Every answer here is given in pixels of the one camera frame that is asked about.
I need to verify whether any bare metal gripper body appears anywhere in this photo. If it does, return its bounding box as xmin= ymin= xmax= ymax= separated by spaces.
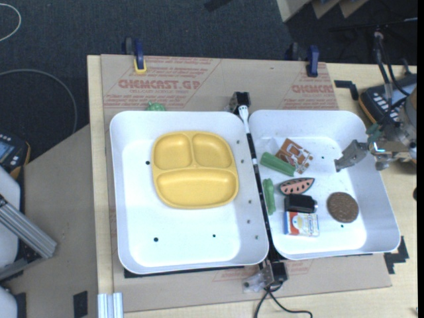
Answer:
xmin=366 ymin=133 xmax=418 ymax=165

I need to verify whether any brown round biscuit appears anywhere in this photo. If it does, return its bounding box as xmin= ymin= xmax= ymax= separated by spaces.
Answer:
xmin=326 ymin=191 xmax=360 ymax=224

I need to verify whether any orange and white packet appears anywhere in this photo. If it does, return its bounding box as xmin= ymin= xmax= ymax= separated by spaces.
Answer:
xmin=274 ymin=138 xmax=314 ymax=175

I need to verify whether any toy watermelon slice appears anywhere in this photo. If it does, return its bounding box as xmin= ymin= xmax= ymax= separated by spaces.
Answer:
xmin=278 ymin=177 xmax=316 ymax=197

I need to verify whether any small black box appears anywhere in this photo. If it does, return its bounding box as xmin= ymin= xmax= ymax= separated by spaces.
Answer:
xmin=284 ymin=193 xmax=319 ymax=215

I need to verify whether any green ribbed toy stick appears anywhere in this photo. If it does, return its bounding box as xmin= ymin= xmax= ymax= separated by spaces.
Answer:
xmin=259 ymin=151 xmax=297 ymax=178

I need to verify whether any orange and white carton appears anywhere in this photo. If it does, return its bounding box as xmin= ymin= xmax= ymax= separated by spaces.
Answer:
xmin=282 ymin=211 xmax=321 ymax=238

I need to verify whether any white plastic tray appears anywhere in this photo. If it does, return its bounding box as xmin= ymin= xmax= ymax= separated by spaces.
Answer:
xmin=247 ymin=109 xmax=401 ymax=261
xmin=109 ymin=110 xmax=270 ymax=275

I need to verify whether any green toy pea pod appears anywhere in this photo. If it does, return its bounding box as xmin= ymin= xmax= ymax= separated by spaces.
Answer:
xmin=262 ymin=178 xmax=277 ymax=216

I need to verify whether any thin black and white rod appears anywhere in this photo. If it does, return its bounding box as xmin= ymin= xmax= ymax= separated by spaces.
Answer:
xmin=237 ymin=105 xmax=276 ymax=262

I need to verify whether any yellow divided plate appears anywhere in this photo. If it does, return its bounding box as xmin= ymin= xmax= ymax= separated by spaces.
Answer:
xmin=150 ymin=131 xmax=240 ymax=210

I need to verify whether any brown cardboard board red print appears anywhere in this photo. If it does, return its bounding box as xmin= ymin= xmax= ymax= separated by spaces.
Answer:
xmin=100 ymin=54 xmax=394 ymax=313

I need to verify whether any black block with thin wires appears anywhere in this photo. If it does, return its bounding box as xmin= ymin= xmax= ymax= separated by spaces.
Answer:
xmin=228 ymin=91 xmax=252 ymax=114
xmin=242 ymin=260 xmax=289 ymax=293

